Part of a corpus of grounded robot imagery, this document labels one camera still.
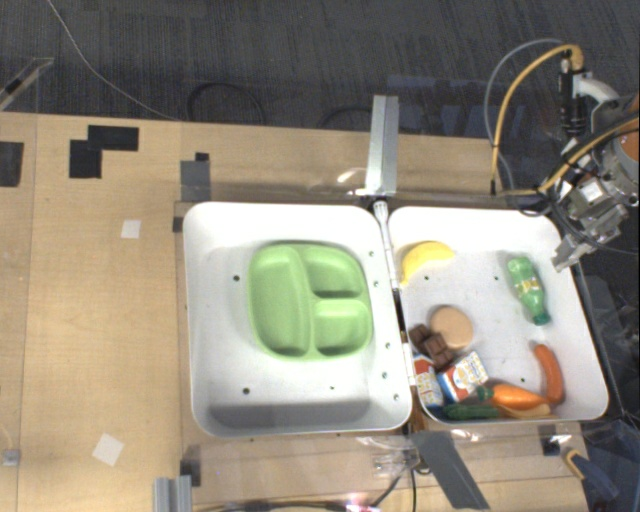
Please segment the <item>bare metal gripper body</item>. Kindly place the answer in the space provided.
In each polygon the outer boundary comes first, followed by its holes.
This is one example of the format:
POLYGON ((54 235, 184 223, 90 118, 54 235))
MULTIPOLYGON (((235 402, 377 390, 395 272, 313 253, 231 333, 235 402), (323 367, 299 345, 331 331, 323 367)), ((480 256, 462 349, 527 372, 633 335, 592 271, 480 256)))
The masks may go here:
POLYGON ((630 210, 639 206, 639 149, 606 145, 581 157, 557 190, 568 234, 603 246, 621 234, 630 210))

